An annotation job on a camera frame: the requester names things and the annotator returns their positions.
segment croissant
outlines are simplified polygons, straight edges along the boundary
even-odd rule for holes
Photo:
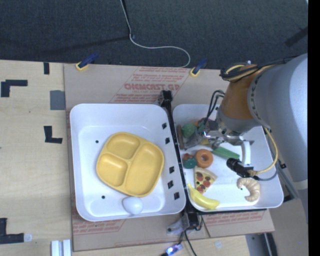
[[[240,189],[242,186],[245,186],[250,195],[245,196],[244,198],[249,201],[253,202],[257,200],[260,196],[260,184],[253,178],[239,178],[236,182],[237,187]]]

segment wooden table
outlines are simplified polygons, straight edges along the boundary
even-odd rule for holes
[[[53,240],[72,240],[66,111],[51,110],[50,91],[64,91],[62,63],[0,61],[0,81],[27,80],[0,97],[0,218],[7,234],[32,241],[0,244],[1,256],[50,255]],[[44,126],[62,143],[46,143]],[[197,255],[249,256],[244,235],[192,240]],[[161,255],[172,243],[73,252],[72,255]],[[189,245],[175,255],[193,255]]]

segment white cable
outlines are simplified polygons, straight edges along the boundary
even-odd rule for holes
[[[131,36],[131,27],[130,27],[130,24],[129,24],[129,20],[128,20],[128,17],[127,17],[127,14],[126,14],[126,10],[125,10],[125,7],[124,7],[124,4],[122,2],[122,0],[120,0],[120,3],[121,3],[121,6],[122,6],[122,10],[123,10],[123,13],[124,13],[124,16],[125,16],[125,21],[126,21],[126,24],[129,28],[129,38],[130,38],[130,41],[138,46],[138,47],[141,47],[141,48],[144,48],[144,49],[165,49],[165,48],[173,48],[173,49],[177,49],[177,50],[180,50],[180,51],[183,51],[187,56],[188,56],[188,62],[186,65],[184,66],[180,66],[179,68],[185,68],[187,67],[189,64],[190,64],[190,61],[191,61],[191,57],[190,57],[190,54],[185,50],[185,49],[182,49],[180,47],[176,47],[176,46],[157,46],[157,47],[148,47],[148,46],[143,46],[141,44],[138,44],[136,43],[133,39],[132,39],[132,36]]]

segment white egg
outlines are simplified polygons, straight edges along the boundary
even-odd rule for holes
[[[141,198],[135,196],[124,198],[122,200],[122,205],[124,209],[132,215],[137,215],[144,209],[144,203],[142,202]]]

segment blue clamp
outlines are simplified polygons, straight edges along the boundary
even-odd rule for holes
[[[75,65],[78,71],[83,71],[88,67],[88,64],[94,63],[95,60],[98,58],[99,54],[92,53],[88,57],[84,58],[81,62]]]
[[[199,61],[198,65],[196,65],[193,69],[190,70],[190,76],[195,78],[199,75],[200,69],[204,69],[207,66],[207,59],[204,58]]]

